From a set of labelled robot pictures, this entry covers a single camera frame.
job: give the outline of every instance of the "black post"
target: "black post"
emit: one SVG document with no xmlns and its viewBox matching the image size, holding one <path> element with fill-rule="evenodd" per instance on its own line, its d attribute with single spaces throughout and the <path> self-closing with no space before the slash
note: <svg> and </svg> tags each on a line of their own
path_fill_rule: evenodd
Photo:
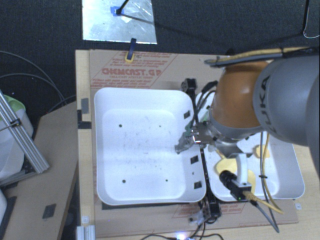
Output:
<svg viewBox="0 0 320 240">
<path fill-rule="evenodd" d="M 125 1 L 123 2 L 123 4 L 121 5 L 121 7 L 115 11 L 116 15 L 121 15 L 121 12 L 122 12 L 123 8 L 126 6 L 126 4 L 127 4 L 128 2 L 129 2 L 129 0 L 125 0 Z"/>
<path fill-rule="evenodd" d="M 308 14 L 309 14 L 309 2 L 310 2 L 310 0 L 305 1 L 304 17 L 303 17 L 303 25 L 302 25 L 301 33 L 304 33 L 306 26 L 307 26 L 307 19 L 308 19 Z"/>
</svg>

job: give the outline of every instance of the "metal plate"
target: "metal plate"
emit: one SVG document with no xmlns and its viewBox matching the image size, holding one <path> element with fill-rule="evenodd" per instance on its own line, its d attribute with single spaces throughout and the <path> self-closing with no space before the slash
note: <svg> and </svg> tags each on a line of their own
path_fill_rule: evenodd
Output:
<svg viewBox="0 0 320 240">
<path fill-rule="evenodd" d="M 151 0 L 130 0 L 122 14 L 115 14 L 125 0 L 82 0 L 83 39 L 157 44 Z"/>
</svg>

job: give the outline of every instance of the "green object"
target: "green object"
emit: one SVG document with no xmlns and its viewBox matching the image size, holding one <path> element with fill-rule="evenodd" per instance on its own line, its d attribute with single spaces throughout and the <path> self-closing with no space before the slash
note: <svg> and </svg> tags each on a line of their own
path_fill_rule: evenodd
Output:
<svg viewBox="0 0 320 240">
<path fill-rule="evenodd" d="M 4 95 L 4 97 L 14 112 L 17 112 L 20 109 L 24 109 L 24 111 L 26 111 L 25 105 L 23 105 L 19 100 L 16 100 L 15 98 L 12 98 L 7 95 Z"/>
</svg>

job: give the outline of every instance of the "red line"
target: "red line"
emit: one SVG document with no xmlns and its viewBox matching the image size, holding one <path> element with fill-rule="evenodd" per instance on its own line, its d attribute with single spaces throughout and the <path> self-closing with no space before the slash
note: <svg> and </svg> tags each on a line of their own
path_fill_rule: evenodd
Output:
<svg viewBox="0 0 320 240">
<path fill-rule="evenodd" d="M 171 62 L 168 64 L 168 66 L 165 67 L 165 69 L 162 71 L 160 75 L 153 81 L 153 83 L 150 85 L 149 89 L 154 85 L 154 83 L 158 80 L 158 78 L 166 71 L 166 69 L 171 65 L 171 63 L 177 58 L 179 54 L 177 53 L 175 57 L 171 60 Z"/>
<path fill-rule="evenodd" d="M 122 53 L 122 52 L 125 52 L 125 51 L 124 51 L 124 50 L 118 51 L 106 64 L 104 64 L 104 66 L 107 65 L 110 61 L 112 61 L 112 60 L 114 59 L 114 57 L 116 57 L 119 53 Z M 98 71 L 98 73 L 96 73 L 95 76 L 90 79 L 90 85 L 91 85 L 92 79 L 94 79 L 94 78 L 102 71 L 102 69 L 103 69 L 103 68 L 101 68 L 101 69 Z"/>
</svg>

